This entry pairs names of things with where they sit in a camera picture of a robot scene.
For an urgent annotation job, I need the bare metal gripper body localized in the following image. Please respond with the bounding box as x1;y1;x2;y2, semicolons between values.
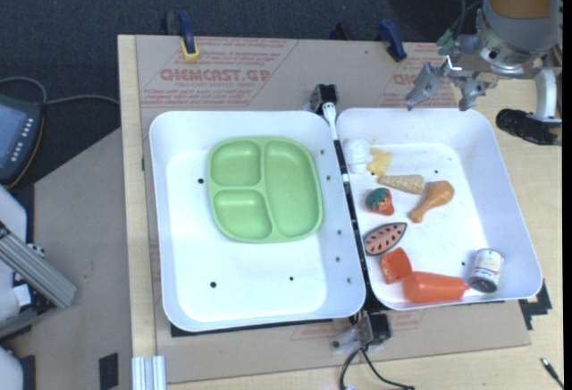
442;14;543;88

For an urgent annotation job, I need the yellow cheese wedge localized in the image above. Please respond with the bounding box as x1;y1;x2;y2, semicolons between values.
366;147;393;178

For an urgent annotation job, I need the beige ice cream cone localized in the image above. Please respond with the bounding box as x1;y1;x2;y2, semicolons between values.
377;174;425;195

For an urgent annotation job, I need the thin black and white rod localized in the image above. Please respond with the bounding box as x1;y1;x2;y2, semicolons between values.
322;102;370;286

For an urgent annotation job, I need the orange chicken drumstick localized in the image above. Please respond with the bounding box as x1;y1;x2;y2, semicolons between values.
408;180;456;225

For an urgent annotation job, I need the red strawberry with green top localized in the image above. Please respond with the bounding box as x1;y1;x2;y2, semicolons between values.
365;187;396;216

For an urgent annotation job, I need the white plastic tray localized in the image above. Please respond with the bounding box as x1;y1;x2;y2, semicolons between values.
334;107;543;311
148;110;367;333

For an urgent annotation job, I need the pink watermelon slice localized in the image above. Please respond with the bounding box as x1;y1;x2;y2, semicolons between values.
362;222;408;257

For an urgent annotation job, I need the brown cardboard board red print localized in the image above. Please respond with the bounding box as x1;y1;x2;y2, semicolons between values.
134;35;533;384

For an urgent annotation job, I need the small white can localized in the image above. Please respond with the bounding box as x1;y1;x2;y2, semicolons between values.
467;248;505;293

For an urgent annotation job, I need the orange toy cup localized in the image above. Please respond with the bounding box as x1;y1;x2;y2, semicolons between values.
379;246;413;284

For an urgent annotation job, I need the green divided plate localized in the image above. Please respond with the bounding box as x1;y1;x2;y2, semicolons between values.
206;136;324;243

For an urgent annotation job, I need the orange carrot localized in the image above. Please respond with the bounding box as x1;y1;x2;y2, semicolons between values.
403;271;470;304

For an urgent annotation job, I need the black cylinder on white bracket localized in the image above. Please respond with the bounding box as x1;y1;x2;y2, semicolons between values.
495;68;563;146

